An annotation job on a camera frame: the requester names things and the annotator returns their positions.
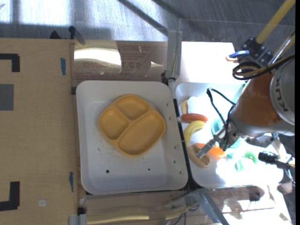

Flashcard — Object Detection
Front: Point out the orange carrot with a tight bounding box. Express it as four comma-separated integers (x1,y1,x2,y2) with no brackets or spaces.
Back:
195,142,227,158

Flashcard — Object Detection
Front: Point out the yellow banana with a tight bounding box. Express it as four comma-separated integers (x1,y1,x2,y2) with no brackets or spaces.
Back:
183,120,207,148

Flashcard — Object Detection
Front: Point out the tan bread slice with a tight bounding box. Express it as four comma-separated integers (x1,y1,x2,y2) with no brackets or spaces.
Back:
187,144,212,169

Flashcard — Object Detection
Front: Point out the orange divided plate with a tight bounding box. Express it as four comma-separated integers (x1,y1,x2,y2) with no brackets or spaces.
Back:
97,93,167,158

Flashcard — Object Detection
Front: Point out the black cylinder on white bracket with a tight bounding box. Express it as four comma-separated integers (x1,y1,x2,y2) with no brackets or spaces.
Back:
257,150,293,171

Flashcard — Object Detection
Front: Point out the teal bowl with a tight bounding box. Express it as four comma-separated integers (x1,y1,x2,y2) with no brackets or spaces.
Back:
210,117,247,149

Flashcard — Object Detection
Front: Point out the thin black and white rod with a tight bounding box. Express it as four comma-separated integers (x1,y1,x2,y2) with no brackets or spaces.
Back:
167,78,192,188

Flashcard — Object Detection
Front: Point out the green doughnut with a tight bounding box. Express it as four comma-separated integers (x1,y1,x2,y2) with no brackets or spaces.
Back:
243,150,259,164

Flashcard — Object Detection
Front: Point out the white plastic tray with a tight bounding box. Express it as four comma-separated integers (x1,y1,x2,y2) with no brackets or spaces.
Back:
175,82,289,188
75,80,189,195

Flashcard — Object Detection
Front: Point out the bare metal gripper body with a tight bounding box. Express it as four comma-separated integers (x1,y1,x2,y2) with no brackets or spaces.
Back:
212,125,240,150

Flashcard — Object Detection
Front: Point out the brown cardboard board red print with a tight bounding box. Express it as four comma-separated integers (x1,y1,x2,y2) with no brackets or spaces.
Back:
70,40,290,223

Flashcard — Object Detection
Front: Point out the red sausage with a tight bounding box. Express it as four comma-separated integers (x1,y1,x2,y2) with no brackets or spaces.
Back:
180,112,209,124

